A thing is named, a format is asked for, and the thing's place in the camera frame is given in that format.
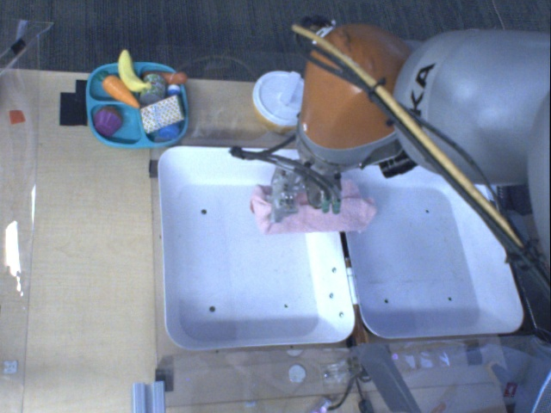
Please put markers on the blue divided plate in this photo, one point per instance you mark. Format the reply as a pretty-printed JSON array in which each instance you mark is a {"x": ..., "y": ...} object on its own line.
[{"x": 129, "y": 133}]

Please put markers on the patterned white carton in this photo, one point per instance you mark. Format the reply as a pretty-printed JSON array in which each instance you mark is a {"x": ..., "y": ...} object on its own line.
[{"x": 162, "y": 113}]

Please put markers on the yellow banana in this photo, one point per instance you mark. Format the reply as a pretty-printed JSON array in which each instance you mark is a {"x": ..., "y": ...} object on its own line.
[{"x": 128, "y": 75}]

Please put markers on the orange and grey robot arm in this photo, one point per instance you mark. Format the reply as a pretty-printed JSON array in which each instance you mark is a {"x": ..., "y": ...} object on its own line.
[{"x": 348, "y": 97}]

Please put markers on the blue round lid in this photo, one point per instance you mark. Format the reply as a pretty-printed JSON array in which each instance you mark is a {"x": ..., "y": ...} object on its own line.
[{"x": 168, "y": 132}]

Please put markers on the pale wood board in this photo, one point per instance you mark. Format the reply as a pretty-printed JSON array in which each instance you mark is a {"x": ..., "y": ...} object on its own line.
[{"x": 215, "y": 377}]

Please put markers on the orange carrot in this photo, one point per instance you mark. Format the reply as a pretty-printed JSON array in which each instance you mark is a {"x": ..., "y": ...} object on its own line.
[{"x": 119, "y": 90}]

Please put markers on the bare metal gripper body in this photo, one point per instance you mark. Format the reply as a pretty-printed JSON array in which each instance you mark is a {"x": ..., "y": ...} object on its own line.
[{"x": 285, "y": 192}]

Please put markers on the small white and blue bottle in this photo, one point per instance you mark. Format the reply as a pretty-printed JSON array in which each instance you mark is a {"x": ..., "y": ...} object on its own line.
[{"x": 173, "y": 89}]

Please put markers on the orange sausage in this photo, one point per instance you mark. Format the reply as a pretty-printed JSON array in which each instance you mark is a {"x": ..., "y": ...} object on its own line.
[{"x": 176, "y": 78}]

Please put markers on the pink cloth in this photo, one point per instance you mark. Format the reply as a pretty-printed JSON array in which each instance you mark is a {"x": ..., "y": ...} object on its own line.
[{"x": 344, "y": 217}]

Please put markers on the small grey can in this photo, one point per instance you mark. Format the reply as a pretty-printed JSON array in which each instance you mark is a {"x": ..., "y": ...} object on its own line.
[{"x": 153, "y": 90}]

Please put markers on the purple cupcake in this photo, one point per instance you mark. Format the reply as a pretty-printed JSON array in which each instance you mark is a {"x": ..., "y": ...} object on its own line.
[{"x": 107, "y": 121}]

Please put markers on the white plastic tray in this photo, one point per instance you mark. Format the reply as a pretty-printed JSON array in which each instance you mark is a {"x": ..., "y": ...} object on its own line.
[
  {"x": 426, "y": 265},
  {"x": 241, "y": 265}
]

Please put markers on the yellow cup with white lid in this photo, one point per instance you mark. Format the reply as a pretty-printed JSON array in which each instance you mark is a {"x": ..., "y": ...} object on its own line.
[{"x": 275, "y": 99}]

